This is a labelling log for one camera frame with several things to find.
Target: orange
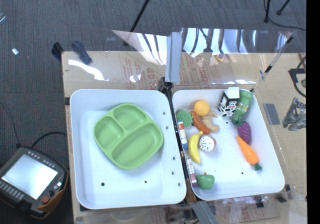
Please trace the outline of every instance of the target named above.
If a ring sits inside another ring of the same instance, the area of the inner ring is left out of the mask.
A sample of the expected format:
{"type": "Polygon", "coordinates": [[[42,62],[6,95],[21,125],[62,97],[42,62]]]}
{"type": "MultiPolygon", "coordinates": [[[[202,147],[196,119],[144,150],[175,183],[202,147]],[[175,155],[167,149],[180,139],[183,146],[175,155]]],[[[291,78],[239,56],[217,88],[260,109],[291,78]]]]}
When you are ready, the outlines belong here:
{"type": "Polygon", "coordinates": [[[193,108],[196,114],[199,116],[205,116],[210,111],[209,104],[204,100],[198,100],[197,102],[195,102],[195,105],[193,108]]]}

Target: beige table surface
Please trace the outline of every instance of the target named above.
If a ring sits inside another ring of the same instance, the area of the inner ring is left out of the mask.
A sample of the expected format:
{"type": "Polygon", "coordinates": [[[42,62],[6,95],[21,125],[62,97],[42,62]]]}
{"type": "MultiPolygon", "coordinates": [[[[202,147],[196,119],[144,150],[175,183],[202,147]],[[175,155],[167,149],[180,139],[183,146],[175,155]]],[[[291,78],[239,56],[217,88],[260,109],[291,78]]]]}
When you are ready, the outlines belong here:
{"type": "MultiPolygon", "coordinates": [[[[94,57],[104,58],[107,53],[104,51],[88,51],[89,55],[94,57]]],[[[92,74],[88,74],[78,66],[70,64],[70,60],[75,59],[77,54],[74,52],[63,52],[62,59],[62,72],[63,72],[63,86],[66,99],[69,99],[73,92],[82,88],[106,88],[103,81],[95,79],[92,74]]],[[[268,66],[274,55],[259,55],[258,61],[263,59],[263,69],[268,66]]],[[[231,59],[230,67],[233,74],[238,76],[241,73],[250,73],[250,69],[243,69],[241,65],[237,64],[237,58],[243,56],[235,56],[234,60],[231,59]]],[[[264,104],[274,104],[278,118],[281,122],[283,117],[293,101],[297,97],[302,103],[306,103],[306,99],[298,94],[295,90],[293,81],[291,80],[289,70],[295,69],[300,62],[300,56],[297,53],[284,53],[281,55],[276,64],[272,67],[271,71],[259,87],[255,90],[255,95],[258,100],[261,112],[263,114],[265,123],[268,123],[267,114],[263,111],[264,104]]],[[[164,76],[164,67],[153,67],[155,74],[152,77],[153,82],[164,76]]],[[[306,74],[298,74],[299,81],[304,79],[306,74]]],[[[128,85],[109,83],[112,89],[129,89],[128,85]]],[[[148,89],[145,85],[140,85],[141,89],[148,89]]],[[[305,94],[306,89],[301,85],[299,89],[305,94]]],[[[162,224],[174,223],[168,222],[165,219],[166,213],[164,208],[145,208],[143,209],[112,209],[112,210],[90,210],[80,211],[80,204],[76,197],[75,192],[75,174],[74,174],[74,158],[73,158],[73,144],[72,144],[72,128],[71,128],[71,115],[70,106],[65,105],[67,135],[68,135],[68,152],[69,152],[69,169],[70,169],[70,182],[72,193],[72,207],[73,219],[75,223],[123,223],[119,220],[128,220],[128,223],[146,223],[146,224],[162,224]]],[[[264,209],[241,209],[241,204],[237,200],[230,199],[229,202],[216,202],[216,219],[219,223],[242,223],[251,221],[252,224],[304,224],[308,222],[307,217],[307,147],[306,147],[306,128],[299,129],[298,131],[289,131],[284,128],[282,124],[267,125],[270,136],[273,139],[274,147],[280,158],[281,167],[285,175],[286,183],[290,184],[291,191],[284,193],[283,197],[286,202],[280,203],[276,199],[276,195],[264,197],[264,209]]]]}

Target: green plate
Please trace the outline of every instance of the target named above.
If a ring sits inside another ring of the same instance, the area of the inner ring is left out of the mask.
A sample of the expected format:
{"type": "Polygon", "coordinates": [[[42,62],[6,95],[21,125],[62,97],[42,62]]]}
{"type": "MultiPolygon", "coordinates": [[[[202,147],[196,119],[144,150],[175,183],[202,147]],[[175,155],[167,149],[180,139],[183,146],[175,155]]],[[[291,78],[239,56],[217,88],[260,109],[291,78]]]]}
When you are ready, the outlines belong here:
{"type": "Polygon", "coordinates": [[[140,166],[164,142],[160,127],[132,103],[120,104],[103,115],[93,127],[93,137],[108,158],[123,169],[140,166]]]}

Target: hot dog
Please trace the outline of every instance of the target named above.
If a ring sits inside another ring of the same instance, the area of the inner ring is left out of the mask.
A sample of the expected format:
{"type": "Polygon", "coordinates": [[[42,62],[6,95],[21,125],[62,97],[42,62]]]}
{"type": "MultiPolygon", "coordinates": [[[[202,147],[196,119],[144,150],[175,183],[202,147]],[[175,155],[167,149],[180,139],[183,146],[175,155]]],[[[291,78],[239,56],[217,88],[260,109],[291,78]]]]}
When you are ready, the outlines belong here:
{"type": "Polygon", "coordinates": [[[191,111],[190,114],[193,116],[193,125],[199,130],[199,131],[203,131],[203,134],[209,134],[211,132],[211,130],[206,127],[198,118],[197,114],[195,111],[191,111]]]}

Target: red button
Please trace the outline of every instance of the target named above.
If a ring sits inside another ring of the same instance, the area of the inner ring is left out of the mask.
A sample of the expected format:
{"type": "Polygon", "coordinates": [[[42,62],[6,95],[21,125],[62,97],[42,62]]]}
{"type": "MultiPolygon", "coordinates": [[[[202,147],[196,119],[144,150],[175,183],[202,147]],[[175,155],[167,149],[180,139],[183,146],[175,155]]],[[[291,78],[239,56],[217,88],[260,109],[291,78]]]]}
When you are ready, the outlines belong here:
{"type": "Polygon", "coordinates": [[[49,201],[50,201],[49,196],[44,195],[44,196],[41,197],[41,202],[42,202],[44,205],[47,204],[47,203],[49,203],[49,201]]]}

